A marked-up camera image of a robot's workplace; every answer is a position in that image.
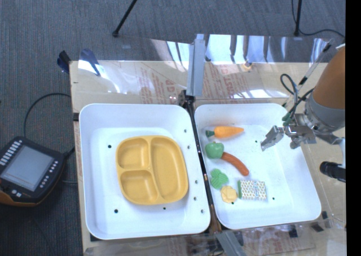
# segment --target yellow divided plate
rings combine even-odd
[[[180,200],[188,175],[179,145],[166,136],[136,136],[117,147],[116,167],[123,195],[141,205]]]

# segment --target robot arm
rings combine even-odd
[[[276,144],[284,134],[291,138],[292,149],[299,147],[302,142],[316,143],[316,137],[332,145],[339,144],[344,163],[323,162],[320,170],[325,175],[345,182],[345,139],[333,134],[345,127],[345,80],[345,45],[341,45],[306,99],[303,113],[294,114],[290,124],[284,127],[273,126],[261,143],[262,150]]]

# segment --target orange carrot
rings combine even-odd
[[[205,132],[206,136],[215,136],[216,138],[226,138],[233,136],[239,133],[242,133],[244,129],[242,127],[233,127],[233,126],[217,126],[214,128],[214,131],[207,130]]]
[[[226,153],[226,152],[223,152],[221,159],[227,161],[228,163],[231,163],[232,165],[234,165],[234,167],[236,167],[237,170],[238,170],[243,176],[248,176],[249,170],[248,170],[247,167],[241,162],[241,160],[238,159],[237,157],[233,156],[232,154],[228,154],[228,153]]]

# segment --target tripod leg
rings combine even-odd
[[[127,9],[127,11],[125,12],[122,20],[120,21],[118,27],[114,30],[114,32],[112,33],[114,37],[118,37],[119,35],[119,30],[121,29],[123,23],[125,22],[126,18],[128,17],[129,13],[131,12],[131,10],[133,9],[134,5],[136,4],[137,0],[133,0],[129,6],[129,8]]]
[[[299,29],[300,29],[301,6],[302,6],[302,0],[298,0],[296,30],[293,33],[295,36],[299,35],[299,33],[300,33]]]

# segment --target toy carrot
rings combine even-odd
[[[205,135],[207,138],[215,136],[216,138],[227,138],[239,133],[242,133],[244,129],[242,127],[233,127],[233,126],[217,126],[214,128],[214,131],[206,130]]]
[[[222,159],[232,164],[243,175],[248,176],[249,170],[236,156],[226,153],[224,151],[224,145],[222,143],[208,143],[205,147],[207,157],[211,159]]]

